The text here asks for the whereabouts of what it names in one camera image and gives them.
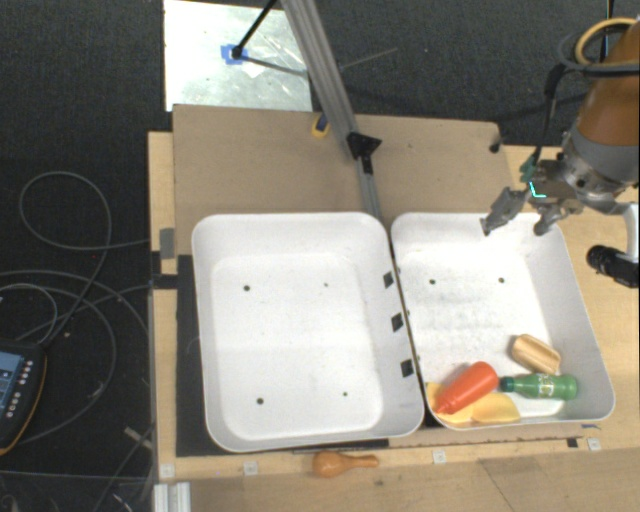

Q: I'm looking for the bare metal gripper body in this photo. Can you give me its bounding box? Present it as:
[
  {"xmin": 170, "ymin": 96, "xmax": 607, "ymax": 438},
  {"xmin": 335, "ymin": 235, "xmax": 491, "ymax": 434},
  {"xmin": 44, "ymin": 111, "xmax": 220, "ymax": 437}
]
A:
[{"xmin": 521, "ymin": 157, "xmax": 631, "ymax": 208}]

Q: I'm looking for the white plastic tray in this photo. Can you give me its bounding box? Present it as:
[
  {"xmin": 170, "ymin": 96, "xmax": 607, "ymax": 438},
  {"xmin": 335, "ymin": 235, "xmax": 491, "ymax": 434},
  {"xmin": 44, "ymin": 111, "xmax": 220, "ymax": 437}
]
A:
[
  {"xmin": 190, "ymin": 211, "xmax": 427, "ymax": 454},
  {"xmin": 389, "ymin": 211, "xmax": 617, "ymax": 432}
]

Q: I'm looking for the tan toy bread bun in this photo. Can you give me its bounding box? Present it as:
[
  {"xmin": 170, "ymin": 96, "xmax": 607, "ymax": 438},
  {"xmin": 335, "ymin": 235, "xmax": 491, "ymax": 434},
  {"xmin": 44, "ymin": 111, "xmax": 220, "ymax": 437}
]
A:
[{"xmin": 509, "ymin": 333, "xmax": 563, "ymax": 376}]

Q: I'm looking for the green bottle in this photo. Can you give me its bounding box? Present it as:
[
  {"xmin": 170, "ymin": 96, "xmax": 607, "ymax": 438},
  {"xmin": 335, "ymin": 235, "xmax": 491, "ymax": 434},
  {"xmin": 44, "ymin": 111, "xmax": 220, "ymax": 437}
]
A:
[{"xmin": 499, "ymin": 373, "xmax": 579, "ymax": 402}]

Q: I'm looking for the orange bottle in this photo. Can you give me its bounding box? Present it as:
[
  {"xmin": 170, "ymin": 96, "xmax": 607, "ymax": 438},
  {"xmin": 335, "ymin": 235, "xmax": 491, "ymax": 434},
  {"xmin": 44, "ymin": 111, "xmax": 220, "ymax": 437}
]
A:
[{"xmin": 433, "ymin": 360, "xmax": 501, "ymax": 416}]

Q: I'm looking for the brown cardboard board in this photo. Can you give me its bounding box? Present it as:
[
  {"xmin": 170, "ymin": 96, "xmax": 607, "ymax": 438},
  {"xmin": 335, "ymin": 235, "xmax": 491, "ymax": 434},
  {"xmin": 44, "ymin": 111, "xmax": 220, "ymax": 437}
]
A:
[{"xmin": 171, "ymin": 103, "xmax": 587, "ymax": 450}]

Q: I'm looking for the brown toy chicken drumstick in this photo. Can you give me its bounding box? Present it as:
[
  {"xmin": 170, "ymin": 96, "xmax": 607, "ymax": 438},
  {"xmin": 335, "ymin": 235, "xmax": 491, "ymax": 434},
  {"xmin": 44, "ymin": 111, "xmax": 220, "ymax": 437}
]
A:
[{"xmin": 312, "ymin": 449, "xmax": 380, "ymax": 479}]

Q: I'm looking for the black cylinder on white bracket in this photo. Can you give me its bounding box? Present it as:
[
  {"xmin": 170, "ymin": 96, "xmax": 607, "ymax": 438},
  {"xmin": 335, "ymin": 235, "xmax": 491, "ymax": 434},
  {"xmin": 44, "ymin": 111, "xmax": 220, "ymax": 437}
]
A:
[{"xmin": 586, "ymin": 199, "xmax": 640, "ymax": 290}]

